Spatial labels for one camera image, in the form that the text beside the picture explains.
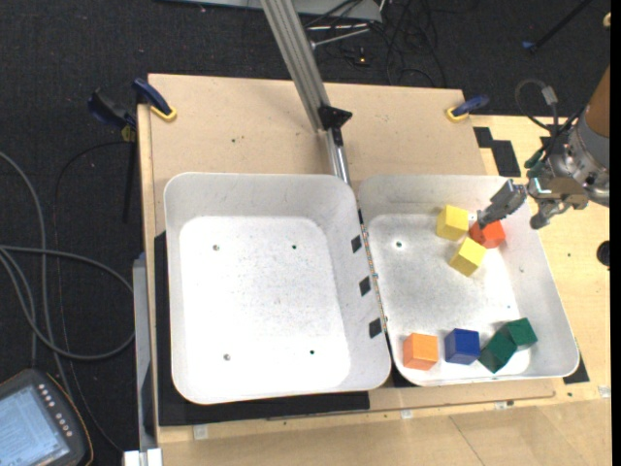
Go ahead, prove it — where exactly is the red cube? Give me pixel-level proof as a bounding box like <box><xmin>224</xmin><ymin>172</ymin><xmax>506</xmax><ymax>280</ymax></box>
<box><xmin>468</xmin><ymin>218</ymin><xmax>507</xmax><ymax>250</ymax></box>

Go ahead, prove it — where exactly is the yellow cube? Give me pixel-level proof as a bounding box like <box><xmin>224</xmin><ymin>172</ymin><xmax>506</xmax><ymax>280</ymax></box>
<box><xmin>448</xmin><ymin>237</ymin><xmax>488</xmax><ymax>278</ymax></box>
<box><xmin>436</xmin><ymin>204</ymin><xmax>472</xmax><ymax>242</ymax></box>

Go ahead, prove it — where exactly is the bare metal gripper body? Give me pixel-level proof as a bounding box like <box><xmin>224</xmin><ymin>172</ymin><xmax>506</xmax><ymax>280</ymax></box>
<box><xmin>527</xmin><ymin>133</ymin><xmax>611</xmax><ymax>211</ymax></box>

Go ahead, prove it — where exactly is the orange cube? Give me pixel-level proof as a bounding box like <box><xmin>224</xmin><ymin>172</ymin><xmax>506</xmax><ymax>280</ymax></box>
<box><xmin>402</xmin><ymin>332</ymin><xmax>441</xmax><ymax>372</ymax></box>

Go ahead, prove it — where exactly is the green cube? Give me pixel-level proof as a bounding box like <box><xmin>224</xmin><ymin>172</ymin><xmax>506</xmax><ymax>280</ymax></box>
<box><xmin>499</xmin><ymin>316</ymin><xmax>539</xmax><ymax>349</ymax></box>
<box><xmin>477</xmin><ymin>330</ymin><xmax>519</xmax><ymax>375</ymax></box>

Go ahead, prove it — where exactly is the pale wood board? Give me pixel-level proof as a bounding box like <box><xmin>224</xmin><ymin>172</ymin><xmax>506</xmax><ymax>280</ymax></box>
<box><xmin>146</xmin><ymin>72</ymin><xmax>558</xmax><ymax>429</ymax></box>

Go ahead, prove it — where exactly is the blue cube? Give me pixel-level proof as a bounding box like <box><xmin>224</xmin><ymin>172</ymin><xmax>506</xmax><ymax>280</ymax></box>
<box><xmin>443</xmin><ymin>327</ymin><xmax>481</xmax><ymax>366</ymax></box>

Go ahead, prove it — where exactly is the white plastic tray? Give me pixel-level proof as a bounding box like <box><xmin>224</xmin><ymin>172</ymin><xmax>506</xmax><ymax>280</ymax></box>
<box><xmin>357</xmin><ymin>173</ymin><xmax>581</xmax><ymax>388</ymax></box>
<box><xmin>163</xmin><ymin>171</ymin><xmax>393</xmax><ymax>406</ymax></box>

